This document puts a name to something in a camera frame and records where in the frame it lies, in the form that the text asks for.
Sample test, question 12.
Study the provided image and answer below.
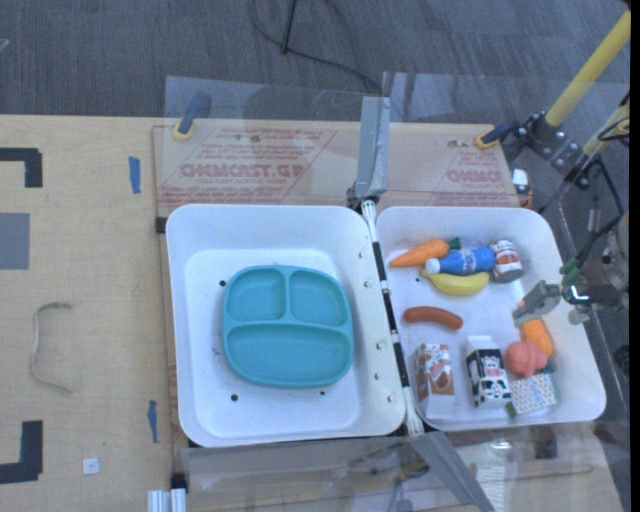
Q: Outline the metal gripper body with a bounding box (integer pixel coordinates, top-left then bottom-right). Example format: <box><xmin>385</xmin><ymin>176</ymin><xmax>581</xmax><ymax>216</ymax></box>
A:
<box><xmin>560</xmin><ymin>282</ymin><xmax>624</xmax><ymax>308</ymax></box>

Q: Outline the orange toy pepper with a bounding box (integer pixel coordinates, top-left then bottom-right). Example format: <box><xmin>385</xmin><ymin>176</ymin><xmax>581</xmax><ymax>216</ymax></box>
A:
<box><xmin>518</xmin><ymin>299</ymin><xmax>555</xmax><ymax>358</ymax></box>

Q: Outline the white plastic tray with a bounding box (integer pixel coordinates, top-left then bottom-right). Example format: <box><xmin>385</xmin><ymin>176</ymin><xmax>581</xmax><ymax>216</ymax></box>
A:
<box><xmin>164</xmin><ymin>202</ymin><xmax>407</xmax><ymax>449</ymax></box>
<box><xmin>374</xmin><ymin>204</ymin><xmax>608</xmax><ymax>432</ymax></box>

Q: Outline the pink toy meat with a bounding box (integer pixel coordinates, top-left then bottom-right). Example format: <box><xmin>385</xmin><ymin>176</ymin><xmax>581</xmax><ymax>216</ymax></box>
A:
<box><xmin>503</xmin><ymin>340</ymin><xmax>549</xmax><ymax>380</ymax></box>

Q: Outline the small white and red can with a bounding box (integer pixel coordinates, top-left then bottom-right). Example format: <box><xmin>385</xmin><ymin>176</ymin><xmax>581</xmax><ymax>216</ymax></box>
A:
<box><xmin>488</xmin><ymin>238</ymin><xmax>525</xmax><ymax>284</ymax></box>

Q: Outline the black and white cow carton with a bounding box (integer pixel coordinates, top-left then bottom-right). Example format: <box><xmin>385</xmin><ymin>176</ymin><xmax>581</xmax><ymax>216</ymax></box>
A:
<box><xmin>464</xmin><ymin>334</ymin><xmax>513</xmax><ymax>409</ymax></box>

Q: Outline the yellow banana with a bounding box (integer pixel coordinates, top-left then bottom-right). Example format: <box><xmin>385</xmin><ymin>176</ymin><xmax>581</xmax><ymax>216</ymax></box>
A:
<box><xmin>420</xmin><ymin>269</ymin><xmax>491</xmax><ymax>297</ymax></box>

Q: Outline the blue bottle white cap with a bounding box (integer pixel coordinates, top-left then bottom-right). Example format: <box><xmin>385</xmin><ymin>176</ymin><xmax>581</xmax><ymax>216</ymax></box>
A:
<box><xmin>424</xmin><ymin>244</ymin><xmax>497</xmax><ymax>276</ymax></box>

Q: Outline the white dotted carton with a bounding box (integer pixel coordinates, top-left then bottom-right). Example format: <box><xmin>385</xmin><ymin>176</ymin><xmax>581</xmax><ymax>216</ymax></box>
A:
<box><xmin>508</xmin><ymin>372</ymin><xmax>558</xmax><ymax>416</ymax></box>

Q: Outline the brown sausage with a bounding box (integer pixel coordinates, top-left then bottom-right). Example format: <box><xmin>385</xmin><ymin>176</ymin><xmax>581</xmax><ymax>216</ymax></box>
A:
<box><xmin>402</xmin><ymin>305</ymin><xmax>464</xmax><ymax>331</ymax></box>

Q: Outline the white and orange small object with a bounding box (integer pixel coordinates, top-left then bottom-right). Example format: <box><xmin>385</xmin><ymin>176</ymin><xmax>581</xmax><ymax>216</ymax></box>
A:
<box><xmin>511</xmin><ymin>168</ymin><xmax>534</xmax><ymax>209</ymax></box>

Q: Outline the brown and white carton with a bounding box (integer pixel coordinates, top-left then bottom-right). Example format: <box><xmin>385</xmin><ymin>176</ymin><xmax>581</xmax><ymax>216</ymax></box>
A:
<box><xmin>412</xmin><ymin>342</ymin><xmax>457</xmax><ymax>420</ymax></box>

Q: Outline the orange carrot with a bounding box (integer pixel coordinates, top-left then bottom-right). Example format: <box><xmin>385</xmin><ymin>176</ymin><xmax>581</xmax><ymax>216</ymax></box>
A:
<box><xmin>388</xmin><ymin>237</ymin><xmax>462</xmax><ymax>269</ymax></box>

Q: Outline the blue divided plate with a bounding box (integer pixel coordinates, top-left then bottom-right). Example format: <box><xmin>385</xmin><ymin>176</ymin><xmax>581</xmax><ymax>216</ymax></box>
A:
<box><xmin>221</xmin><ymin>264</ymin><xmax>355</xmax><ymax>389</ymax></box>

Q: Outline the brown cardboard board red print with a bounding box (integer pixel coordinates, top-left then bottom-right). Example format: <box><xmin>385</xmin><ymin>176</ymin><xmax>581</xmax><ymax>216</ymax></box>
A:
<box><xmin>152</xmin><ymin>118</ymin><xmax>521</xmax><ymax>447</ymax></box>

